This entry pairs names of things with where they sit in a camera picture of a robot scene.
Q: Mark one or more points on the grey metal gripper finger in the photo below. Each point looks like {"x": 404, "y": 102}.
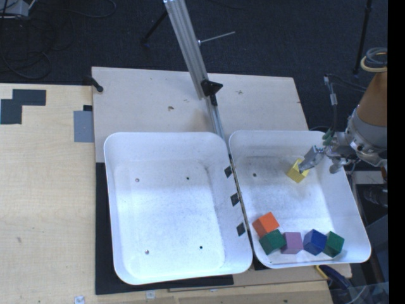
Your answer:
{"x": 311, "y": 159}
{"x": 336, "y": 167}

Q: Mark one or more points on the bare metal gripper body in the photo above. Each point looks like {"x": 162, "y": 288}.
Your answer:
{"x": 343, "y": 146}

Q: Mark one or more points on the yellow cube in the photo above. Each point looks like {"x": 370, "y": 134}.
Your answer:
{"x": 295, "y": 173}

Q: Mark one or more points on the white plastic tray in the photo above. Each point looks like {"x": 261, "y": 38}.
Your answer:
{"x": 284, "y": 198}
{"x": 167, "y": 207}

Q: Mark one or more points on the orange cube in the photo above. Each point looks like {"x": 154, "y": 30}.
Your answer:
{"x": 267, "y": 222}

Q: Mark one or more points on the green cube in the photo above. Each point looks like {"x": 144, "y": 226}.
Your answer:
{"x": 271, "y": 242}
{"x": 334, "y": 244}

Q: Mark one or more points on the blue cube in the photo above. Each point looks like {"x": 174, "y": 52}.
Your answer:
{"x": 314, "y": 242}

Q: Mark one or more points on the purple cube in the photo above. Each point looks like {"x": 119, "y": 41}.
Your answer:
{"x": 292, "y": 242}

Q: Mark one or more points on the pale wood board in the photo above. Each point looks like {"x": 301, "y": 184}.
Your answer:
{"x": 142, "y": 106}

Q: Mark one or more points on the black cylinder on white bracket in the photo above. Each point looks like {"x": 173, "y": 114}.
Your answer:
{"x": 376, "y": 197}

